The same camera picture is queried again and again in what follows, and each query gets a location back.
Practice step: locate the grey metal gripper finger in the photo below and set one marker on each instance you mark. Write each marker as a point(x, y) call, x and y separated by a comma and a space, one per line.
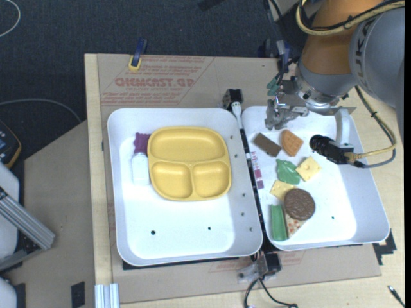
point(270, 117)
point(285, 119)

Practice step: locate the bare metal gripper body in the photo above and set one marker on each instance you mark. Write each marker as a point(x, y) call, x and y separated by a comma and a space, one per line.
point(297, 99)

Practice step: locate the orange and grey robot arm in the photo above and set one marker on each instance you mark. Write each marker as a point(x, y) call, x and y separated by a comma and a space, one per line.
point(330, 43)

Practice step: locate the orange waffle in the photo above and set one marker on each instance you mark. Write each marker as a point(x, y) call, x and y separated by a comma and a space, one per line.
point(291, 143)

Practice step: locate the brown chocolate bar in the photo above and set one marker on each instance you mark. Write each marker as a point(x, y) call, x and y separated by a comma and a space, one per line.
point(267, 144)

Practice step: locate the thin black and white rod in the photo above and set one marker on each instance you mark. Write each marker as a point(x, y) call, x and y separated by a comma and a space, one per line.
point(248, 152)

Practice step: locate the green lettuce leaf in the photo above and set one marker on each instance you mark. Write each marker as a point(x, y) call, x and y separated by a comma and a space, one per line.
point(287, 172)

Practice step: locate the pink and white packet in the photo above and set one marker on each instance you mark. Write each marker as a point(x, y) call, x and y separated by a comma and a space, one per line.
point(257, 170)

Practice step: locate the yellow cheese slice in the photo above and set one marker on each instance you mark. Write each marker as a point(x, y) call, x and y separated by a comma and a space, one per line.
point(309, 168)
point(278, 189)

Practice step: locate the yellow divided plate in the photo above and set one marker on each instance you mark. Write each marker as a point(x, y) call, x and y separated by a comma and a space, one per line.
point(189, 146)

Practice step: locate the brown round biscuit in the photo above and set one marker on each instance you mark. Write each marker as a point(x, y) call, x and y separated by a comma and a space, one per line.
point(299, 204)

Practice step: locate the white plastic tray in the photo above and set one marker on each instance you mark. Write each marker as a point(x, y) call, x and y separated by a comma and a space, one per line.
point(183, 229)
point(340, 197)

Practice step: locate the brown cardboard board red print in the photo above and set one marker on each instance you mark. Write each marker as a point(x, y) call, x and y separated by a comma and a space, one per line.
point(180, 75)

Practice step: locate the green celery stick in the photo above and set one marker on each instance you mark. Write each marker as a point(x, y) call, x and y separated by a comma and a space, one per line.
point(278, 223)

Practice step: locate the pizza slice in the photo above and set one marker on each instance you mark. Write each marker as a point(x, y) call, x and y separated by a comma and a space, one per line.
point(293, 227)

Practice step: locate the small white bottle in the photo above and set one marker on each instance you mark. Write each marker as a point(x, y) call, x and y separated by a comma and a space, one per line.
point(140, 168)

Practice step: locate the black cylinder on white bracket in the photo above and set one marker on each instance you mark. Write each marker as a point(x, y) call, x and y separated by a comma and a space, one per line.
point(330, 149)

